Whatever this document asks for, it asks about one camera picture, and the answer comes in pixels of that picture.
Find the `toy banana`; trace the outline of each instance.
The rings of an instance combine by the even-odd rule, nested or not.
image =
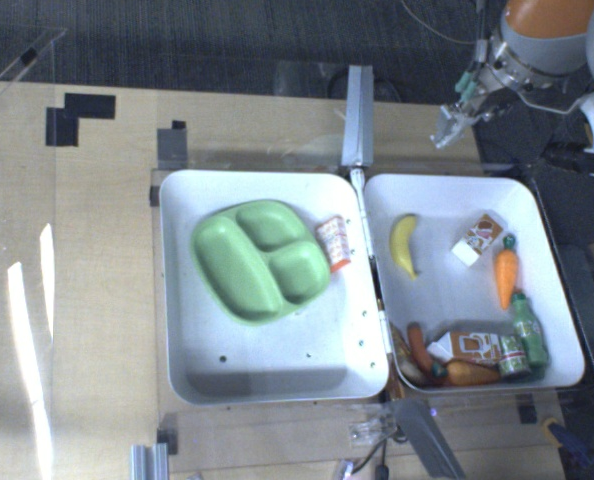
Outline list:
[[[393,261],[403,268],[412,280],[417,279],[410,255],[410,235],[417,226],[417,217],[406,215],[400,219],[390,234],[390,255]]]

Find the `green tray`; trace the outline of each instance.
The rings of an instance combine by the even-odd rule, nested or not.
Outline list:
[[[286,316],[330,282],[326,257],[297,214],[279,201],[219,212],[193,231],[191,254],[228,315],[250,325]]]

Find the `green bottle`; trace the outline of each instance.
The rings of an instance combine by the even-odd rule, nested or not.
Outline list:
[[[515,308],[513,327],[526,349],[528,364],[531,368],[543,368],[548,363],[548,352],[544,348],[539,320],[531,311],[523,293],[514,293],[511,302]]]

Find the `wooden surface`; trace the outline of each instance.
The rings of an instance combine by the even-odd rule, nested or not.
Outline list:
[[[44,109],[51,104],[62,106],[67,91],[116,95],[116,119],[80,120],[79,147],[52,152],[56,158],[51,163],[37,143],[43,140]],[[180,406],[167,394],[161,353],[157,353],[161,336],[157,338],[148,200],[151,169],[156,166],[157,128],[170,127],[173,119],[187,122],[191,165],[233,168],[251,162],[279,163],[290,169],[300,165],[304,153],[332,155],[336,151],[343,133],[344,103],[65,86],[57,87],[56,101],[51,103],[51,98],[44,86],[21,84],[6,95],[6,105],[0,103],[0,112],[8,112],[6,119],[0,118],[0,136],[11,137],[1,145],[0,159],[10,155],[26,165],[26,169],[13,165],[6,176],[0,176],[0,194],[13,198],[0,199],[0,203],[23,209],[25,222],[37,221],[24,228],[24,240],[38,236],[39,223],[46,215],[55,214],[55,338],[52,390],[45,389],[51,408],[54,478],[128,478],[130,446],[152,445],[162,416],[179,414],[183,426],[184,418],[192,414],[192,408]],[[440,165],[442,172],[476,171],[478,157],[472,137],[447,152],[434,150],[427,137],[435,114],[436,108],[429,106],[376,105],[376,158],[400,165],[410,165],[412,159],[422,171],[428,169],[429,161]],[[23,140],[13,140],[16,136],[35,142],[26,151],[20,146],[25,144]],[[42,198],[51,174],[57,187],[54,206]],[[26,256],[20,254],[34,265],[36,247],[30,248]],[[12,256],[0,254],[0,269],[12,260]],[[31,279],[36,275],[32,271],[29,267]],[[0,272],[0,311],[5,312],[4,288]],[[44,322],[39,317],[36,320],[33,329],[43,336]],[[21,478],[25,475],[20,472],[37,471],[30,409],[24,397],[7,319],[0,313],[0,478]],[[516,412],[507,404],[503,410],[476,404],[471,409],[440,411],[439,420],[469,478],[563,478],[558,453],[547,444],[538,426],[519,425]],[[538,401],[540,418],[558,416],[558,411],[556,400],[546,397]],[[205,427],[193,430],[218,433],[215,422],[223,416],[204,413]],[[308,422],[303,428],[313,435],[324,432],[317,425]],[[220,430],[228,433],[227,427]],[[240,462],[249,456],[264,456],[259,448],[267,446],[268,436],[262,437],[262,430],[242,425],[233,433],[235,440],[246,439],[234,446],[249,450]],[[290,465],[285,462],[294,456],[291,436],[275,436],[275,441],[281,453],[275,455],[278,464],[272,466],[242,469],[235,467],[237,461],[231,461],[225,464],[227,469],[219,469],[223,451],[209,450],[205,462],[212,466],[202,471],[204,479],[329,480],[336,463],[333,459],[341,458],[334,451],[348,447],[347,441],[330,443],[330,450],[320,454],[322,460]],[[366,451],[356,449],[354,458]],[[389,454],[391,478],[426,478],[410,445],[392,447]],[[193,465],[187,462],[183,456],[171,458],[173,479],[185,480],[193,473]]]

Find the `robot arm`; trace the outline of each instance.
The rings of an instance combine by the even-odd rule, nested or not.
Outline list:
[[[508,0],[491,37],[479,38],[473,62],[455,87],[460,100],[441,107],[431,139],[443,148],[517,99],[559,114],[590,109],[594,116],[594,98],[563,89],[587,61],[594,75],[591,50],[594,0]]]

